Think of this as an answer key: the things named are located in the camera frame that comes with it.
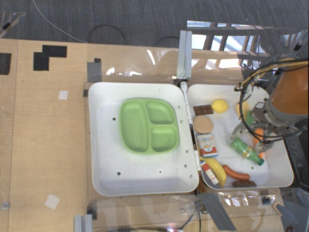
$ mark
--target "hot dog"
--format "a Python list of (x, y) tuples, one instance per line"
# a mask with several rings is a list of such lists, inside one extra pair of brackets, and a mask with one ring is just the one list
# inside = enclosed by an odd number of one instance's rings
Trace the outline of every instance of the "hot dog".
[(230, 176), (230, 177), (232, 177), (232, 178), (234, 178), (236, 180), (246, 180), (247, 181), (247, 180), (250, 179), (250, 175), (248, 175), (248, 174), (237, 173), (234, 170), (230, 169), (229, 166), (227, 166), (227, 165), (223, 165), (222, 167), (223, 167), (225, 173), (228, 176)]

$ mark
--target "white tape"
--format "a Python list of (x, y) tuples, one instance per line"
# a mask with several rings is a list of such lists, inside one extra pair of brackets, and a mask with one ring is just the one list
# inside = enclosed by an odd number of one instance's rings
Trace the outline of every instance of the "white tape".
[(59, 201), (60, 199), (55, 195), (49, 194), (47, 200), (45, 201), (45, 205), (53, 210), (56, 210)]
[(67, 100), (68, 99), (68, 91), (60, 91), (59, 93), (59, 100)]

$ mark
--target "yellow lemon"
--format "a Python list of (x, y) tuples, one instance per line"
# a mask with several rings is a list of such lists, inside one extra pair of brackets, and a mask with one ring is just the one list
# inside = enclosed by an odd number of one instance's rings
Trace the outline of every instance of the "yellow lemon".
[(228, 104), (225, 100), (223, 99), (216, 99), (212, 104), (211, 104), (211, 108), (213, 109), (213, 111), (217, 112), (217, 113), (224, 113), (227, 111), (228, 109)]

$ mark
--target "bottle cap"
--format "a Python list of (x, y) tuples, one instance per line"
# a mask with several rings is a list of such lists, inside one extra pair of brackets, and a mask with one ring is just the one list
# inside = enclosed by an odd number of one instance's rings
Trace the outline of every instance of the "bottle cap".
[(264, 163), (264, 159), (260, 159), (257, 165), (261, 166)]

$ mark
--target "banana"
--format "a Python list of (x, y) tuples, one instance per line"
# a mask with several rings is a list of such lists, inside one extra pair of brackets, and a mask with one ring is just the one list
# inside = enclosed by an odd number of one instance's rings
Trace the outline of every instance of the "banana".
[(226, 182), (226, 173), (223, 167), (221, 166), (221, 164), (214, 158), (203, 158), (203, 157), (199, 157), (199, 158), (208, 164), (208, 166), (211, 168), (211, 170), (216, 175), (220, 186), (223, 187)]

